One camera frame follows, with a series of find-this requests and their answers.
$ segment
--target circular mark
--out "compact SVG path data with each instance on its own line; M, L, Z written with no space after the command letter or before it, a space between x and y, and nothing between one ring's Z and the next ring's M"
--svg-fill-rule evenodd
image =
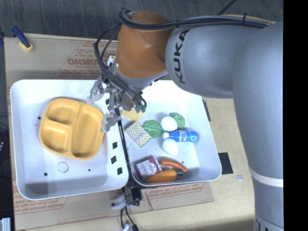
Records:
M65 162L60 162L58 164L58 171L60 173L65 173L68 170L68 165Z

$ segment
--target egg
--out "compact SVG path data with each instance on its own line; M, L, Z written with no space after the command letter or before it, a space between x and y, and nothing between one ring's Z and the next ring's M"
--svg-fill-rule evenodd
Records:
M178 129L178 124L177 124L176 120L173 119L170 116L165 116L161 120L160 125L161 125L163 131L171 132L171 131Z
M177 142L173 139L165 139L163 141L163 151L169 155L176 156L179 153Z

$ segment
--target white tray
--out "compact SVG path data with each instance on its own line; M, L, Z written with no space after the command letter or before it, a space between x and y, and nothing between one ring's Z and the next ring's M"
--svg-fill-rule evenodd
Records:
M183 91L169 80L154 82L152 86L143 91L142 96L147 101L147 109L139 120L140 125L143 125L147 120L155 120L160 123L163 117L171 112L176 112L186 120L184 129L196 131L199 135L199 140L194 143L179 142L179 153L177 156L172 156L162 150L162 136L151 139L143 147L139 148L125 133L129 161L136 182L145 187L153 187L211 181L219 178L221 175L221 163L202 98ZM130 124L130 121L123 119L124 129ZM150 157L156 157L158 160L162 158L174 159L183 163L188 168L188 172L182 177L177 177L176 181L145 183L139 178L134 166L136 163Z
M40 119L51 100L67 97L85 102L94 80L20 80L11 87L13 143L17 188L25 198L38 200L120 189L128 181L118 126L104 134L99 152L76 160L46 150L39 141ZM95 103L103 114L105 95ZM59 166L68 170L61 173Z

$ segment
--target white stripe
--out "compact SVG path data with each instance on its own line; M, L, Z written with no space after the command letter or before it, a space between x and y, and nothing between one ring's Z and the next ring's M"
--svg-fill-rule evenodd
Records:
M249 168L249 171L251 173L251 176L266 185L273 186L273 187L283 187L283 179L277 179L277 178L271 178L271 177L266 177L263 175L259 175L255 171L253 171L251 168Z

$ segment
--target gray floor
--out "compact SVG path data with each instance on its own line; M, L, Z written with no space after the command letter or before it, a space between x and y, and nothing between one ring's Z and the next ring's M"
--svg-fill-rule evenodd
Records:
M12 37L12 26L26 33L97 38L115 25L122 7L150 10L174 21L216 15L231 0L0 0L0 26ZM225 14L283 20L283 0L237 0ZM0 49L0 122L7 124L4 51Z

